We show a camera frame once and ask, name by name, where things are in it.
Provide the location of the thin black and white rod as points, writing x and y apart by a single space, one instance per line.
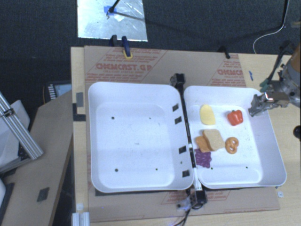
187 126

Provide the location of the purple grapes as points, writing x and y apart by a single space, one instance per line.
203 159

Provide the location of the black cylinder on white bracket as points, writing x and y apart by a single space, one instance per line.
297 131

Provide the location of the white plastic tray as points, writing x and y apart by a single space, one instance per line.
131 140
244 166

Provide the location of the orange pretzel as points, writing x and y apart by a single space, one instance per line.
232 145

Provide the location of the orange bell pepper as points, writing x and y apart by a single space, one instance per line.
235 118

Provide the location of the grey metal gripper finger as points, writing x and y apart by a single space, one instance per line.
256 110
257 99

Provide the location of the tan bread slice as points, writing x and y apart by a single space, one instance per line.
214 140

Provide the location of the brown cardboard board, red print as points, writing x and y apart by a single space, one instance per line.
145 66

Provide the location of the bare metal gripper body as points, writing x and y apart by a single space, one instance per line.
283 93

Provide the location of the orange bread slice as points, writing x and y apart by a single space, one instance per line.
201 145

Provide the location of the yellow oval slice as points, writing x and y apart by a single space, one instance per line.
207 115

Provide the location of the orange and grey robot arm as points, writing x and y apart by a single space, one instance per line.
296 62

